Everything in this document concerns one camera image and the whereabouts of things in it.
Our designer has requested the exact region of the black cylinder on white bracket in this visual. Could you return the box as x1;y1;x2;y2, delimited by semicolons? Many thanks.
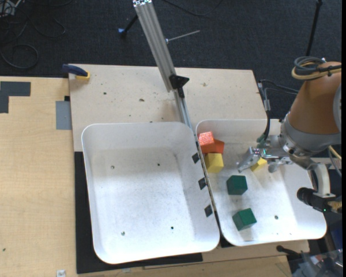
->
296;160;343;214

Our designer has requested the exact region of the green cube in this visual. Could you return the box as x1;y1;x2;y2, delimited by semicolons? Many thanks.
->
232;207;258;231
226;174;249;196

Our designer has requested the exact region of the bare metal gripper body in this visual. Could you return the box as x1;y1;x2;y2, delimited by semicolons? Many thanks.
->
257;134;317;171

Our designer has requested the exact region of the white plastic tray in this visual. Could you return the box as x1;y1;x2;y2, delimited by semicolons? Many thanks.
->
81;121;221;265
195;118;328;247

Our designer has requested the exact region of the yellow cube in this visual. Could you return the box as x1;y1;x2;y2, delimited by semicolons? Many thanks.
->
204;152;224;174
250;157;269;173

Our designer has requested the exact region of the orange cube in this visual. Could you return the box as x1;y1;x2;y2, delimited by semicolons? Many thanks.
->
197;130;215;148
201;138;225;155

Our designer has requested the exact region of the pale wood board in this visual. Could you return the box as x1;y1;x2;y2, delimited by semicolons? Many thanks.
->
67;63;310;268

